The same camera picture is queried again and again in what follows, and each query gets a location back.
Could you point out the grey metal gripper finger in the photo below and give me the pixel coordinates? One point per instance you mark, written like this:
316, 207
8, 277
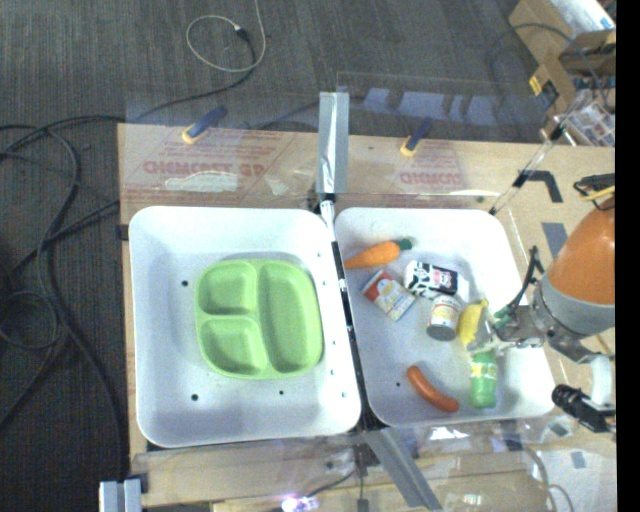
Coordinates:
491, 330
484, 346

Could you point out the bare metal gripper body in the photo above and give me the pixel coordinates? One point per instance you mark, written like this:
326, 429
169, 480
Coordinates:
522, 325

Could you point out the yellow banana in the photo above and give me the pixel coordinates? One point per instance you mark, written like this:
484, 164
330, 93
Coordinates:
472, 320

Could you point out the green bottle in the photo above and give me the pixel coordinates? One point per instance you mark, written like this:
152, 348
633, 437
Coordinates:
483, 382

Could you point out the small white and orange can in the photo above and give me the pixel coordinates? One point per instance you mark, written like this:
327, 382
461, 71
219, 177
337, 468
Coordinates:
444, 317

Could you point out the orange sausage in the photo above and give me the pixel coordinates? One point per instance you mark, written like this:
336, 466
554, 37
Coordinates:
430, 390

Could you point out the black and white milk carton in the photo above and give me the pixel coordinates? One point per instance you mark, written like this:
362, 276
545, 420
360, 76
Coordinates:
430, 279

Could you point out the orange and white carton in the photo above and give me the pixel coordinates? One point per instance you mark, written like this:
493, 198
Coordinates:
392, 296

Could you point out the white plastic tray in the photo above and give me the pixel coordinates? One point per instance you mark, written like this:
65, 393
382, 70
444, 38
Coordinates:
160, 325
440, 230

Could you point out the orange carrot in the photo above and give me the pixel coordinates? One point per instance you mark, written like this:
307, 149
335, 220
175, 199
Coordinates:
372, 255

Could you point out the green divided plate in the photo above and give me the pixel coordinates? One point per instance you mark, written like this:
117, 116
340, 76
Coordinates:
280, 320

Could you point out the brown cardboard board, red print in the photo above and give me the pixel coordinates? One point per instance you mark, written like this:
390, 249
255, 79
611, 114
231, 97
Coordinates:
300, 165

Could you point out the black cylinder on white bracket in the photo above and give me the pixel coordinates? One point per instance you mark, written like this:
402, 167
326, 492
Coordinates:
580, 400

